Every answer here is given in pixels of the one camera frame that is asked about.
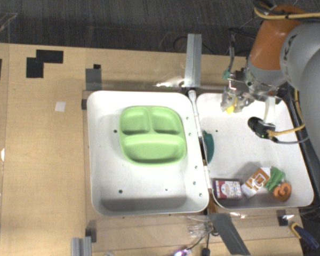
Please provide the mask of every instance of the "white tray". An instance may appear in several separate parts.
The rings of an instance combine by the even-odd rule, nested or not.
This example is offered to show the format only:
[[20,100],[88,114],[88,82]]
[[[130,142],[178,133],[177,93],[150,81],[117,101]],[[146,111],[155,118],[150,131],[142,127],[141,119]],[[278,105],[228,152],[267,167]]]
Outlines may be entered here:
[[[182,122],[187,154],[176,164],[129,163],[119,144],[119,116],[129,106],[165,106]],[[209,193],[190,100],[179,93],[97,91],[87,100],[91,194],[102,215],[199,212]]]
[[[278,145],[261,139],[247,125],[250,117],[263,118],[265,103],[255,101],[241,113],[228,115],[220,109],[221,96],[206,93],[197,99],[202,130],[213,135],[215,145],[209,164],[210,178],[236,178],[244,182],[257,168],[275,166],[286,174],[292,195],[286,202],[280,202],[262,188],[250,199],[219,200],[218,204],[228,209],[303,207],[311,204],[314,193],[299,145]],[[275,108],[277,130],[293,128],[285,103],[282,101]],[[290,133],[280,135],[279,139],[296,141],[297,137]]]

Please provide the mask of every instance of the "green divided plate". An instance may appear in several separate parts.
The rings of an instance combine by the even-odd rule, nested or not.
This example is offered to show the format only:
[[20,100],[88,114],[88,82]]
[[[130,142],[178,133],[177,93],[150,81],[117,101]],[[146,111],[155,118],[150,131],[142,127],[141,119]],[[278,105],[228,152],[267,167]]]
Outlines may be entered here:
[[186,138],[177,112],[162,106],[132,106],[119,118],[125,158],[138,165],[165,165],[186,156]]

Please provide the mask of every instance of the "orange toy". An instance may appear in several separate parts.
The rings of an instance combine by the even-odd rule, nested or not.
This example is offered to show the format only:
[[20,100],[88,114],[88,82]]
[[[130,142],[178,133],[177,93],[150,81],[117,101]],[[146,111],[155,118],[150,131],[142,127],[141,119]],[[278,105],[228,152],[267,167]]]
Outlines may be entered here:
[[292,193],[292,186],[286,182],[274,188],[273,196],[280,201],[287,201]]

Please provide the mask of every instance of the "yellow cable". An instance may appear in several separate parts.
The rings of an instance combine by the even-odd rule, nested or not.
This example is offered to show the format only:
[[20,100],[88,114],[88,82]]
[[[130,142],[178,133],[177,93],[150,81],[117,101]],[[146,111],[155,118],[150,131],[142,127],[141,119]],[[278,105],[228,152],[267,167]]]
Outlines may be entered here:
[[303,122],[303,118],[302,118],[302,113],[301,113],[301,109],[300,109],[300,104],[299,104],[299,95],[298,95],[298,90],[294,90],[294,98],[295,98],[295,106],[297,108],[297,112],[299,114],[299,117],[302,121],[301,125],[299,127],[293,128],[293,129],[289,129],[289,130],[285,130],[285,131],[280,131],[280,132],[275,132],[272,130],[267,130],[267,133],[269,135],[270,138],[276,136],[276,135],[281,135],[281,134],[289,134],[292,132],[296,132],[296,131],[300,131],[301,129],[305,128],[305,124]]
[[282,14],[282,15],[265,15],[260,13],[258,9],[254,8],[254,12],[257,16],[267,19],[267,20],[284,20],[284,19],[301,19],[301,18],[314,18],[320,17],[320,12],[314,13],[291,13],[291,14]]
[[301,122],[303,123],[302,113],[301,113],[301,109],[300,109],[299,94],[298,94],[298,90],[296,90],[296,89],[294,90],[294,98],[295,98],[295,106],[297,108],[297,112],[299,114]]

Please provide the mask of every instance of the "yellow object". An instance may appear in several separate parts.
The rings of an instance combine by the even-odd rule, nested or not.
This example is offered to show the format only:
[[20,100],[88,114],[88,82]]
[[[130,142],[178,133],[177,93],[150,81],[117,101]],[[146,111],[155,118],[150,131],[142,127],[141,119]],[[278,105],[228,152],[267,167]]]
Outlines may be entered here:
[[235,110],[236,104],[237,104],[237,98],[235,98],[235,101],[231,106],[226,108],[226,113],[228,113],[230,115]]
[[280,132],[275,132],[272,130],[267,130],[268,135],[272,138],[276,135],[281,135],[281,134],[289,134],[292,132],[296,132],[296,131],[300,131],[301,129],[305,128],[305,124],[302,123],[299,127],[293,128],[293,129],[289,129],[289,130],[285,130],[285,131],[280,131]]
[[265,15],[260,13],[258,9],[254,8],[257,16],[267,20],[282,20],[282,19],[302,19],[320,17],[320,12],[315,13],[298,13],[298,14],[282,14],[282,15]]
[[298,223],[293,223],[290,225],[290,230],[294,233],[294,235],[298,238],[301,239],[300,234],[297,233],[297,231],[294,229],[295,226],[298,226]]
[[294,98],[295,98],[295,106],[297,107],[297,111],[299,114],[299,117],[303,123],[303,118],[302,118],[302,113],[301,113],[301,108],[300,108],[300,102],[299,102],[299,94],[298,94],[298,90],[294,90]]

